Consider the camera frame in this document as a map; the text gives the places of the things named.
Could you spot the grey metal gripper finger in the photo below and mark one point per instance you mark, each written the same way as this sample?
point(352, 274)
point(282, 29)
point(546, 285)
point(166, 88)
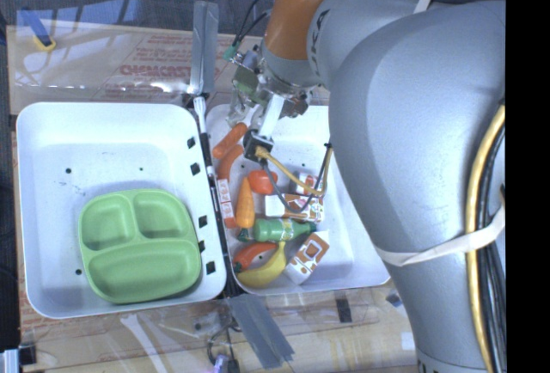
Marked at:
point(258, 115)
point(235, 111)

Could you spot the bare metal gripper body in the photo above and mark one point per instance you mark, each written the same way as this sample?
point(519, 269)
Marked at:
point(263, 93)

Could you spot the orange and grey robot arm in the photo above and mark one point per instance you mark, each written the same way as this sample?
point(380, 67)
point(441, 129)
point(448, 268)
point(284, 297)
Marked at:
point(399, 105)

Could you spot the orange sausage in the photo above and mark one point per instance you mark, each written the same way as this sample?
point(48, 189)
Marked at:
point(228, 163)
point(230, 140)

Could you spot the red-orange tomato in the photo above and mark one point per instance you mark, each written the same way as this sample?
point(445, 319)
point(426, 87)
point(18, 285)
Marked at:
point(260, 182)

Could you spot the thin black and white rod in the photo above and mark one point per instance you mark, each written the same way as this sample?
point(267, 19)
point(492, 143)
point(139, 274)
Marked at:
point(212, 173)

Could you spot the small white and orange carton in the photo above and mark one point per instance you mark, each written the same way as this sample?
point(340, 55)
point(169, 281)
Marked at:
point(306, 181)

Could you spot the small red and white packet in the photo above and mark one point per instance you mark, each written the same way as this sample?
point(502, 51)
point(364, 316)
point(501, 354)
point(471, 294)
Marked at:
point(225, 199)

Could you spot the orange carrot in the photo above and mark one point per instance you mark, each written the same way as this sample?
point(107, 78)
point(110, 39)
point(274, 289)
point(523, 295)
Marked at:
point(245, 206)

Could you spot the green bottle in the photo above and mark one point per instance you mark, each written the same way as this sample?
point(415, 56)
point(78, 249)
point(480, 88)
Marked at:
point(275, 230)

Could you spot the brown cardboard board red print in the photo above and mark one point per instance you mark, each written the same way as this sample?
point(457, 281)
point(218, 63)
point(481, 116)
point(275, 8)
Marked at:
point(129, 62)

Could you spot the white plastic tray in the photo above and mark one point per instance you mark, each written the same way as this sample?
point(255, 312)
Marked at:
point(344, 251)
point(107, 139)

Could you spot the red chili pepper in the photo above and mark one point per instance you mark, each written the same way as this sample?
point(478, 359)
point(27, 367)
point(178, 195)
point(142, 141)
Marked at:
point(251, 254)

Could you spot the yellow banana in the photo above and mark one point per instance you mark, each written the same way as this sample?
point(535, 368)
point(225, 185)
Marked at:
point(264, 272)

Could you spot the green divided plate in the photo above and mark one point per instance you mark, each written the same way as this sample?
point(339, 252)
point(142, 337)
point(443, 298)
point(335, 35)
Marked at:
point(137, 251)

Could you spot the black cylinder on white bracket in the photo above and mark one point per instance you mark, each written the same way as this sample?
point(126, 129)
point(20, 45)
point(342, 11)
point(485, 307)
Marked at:
point(259, 144)

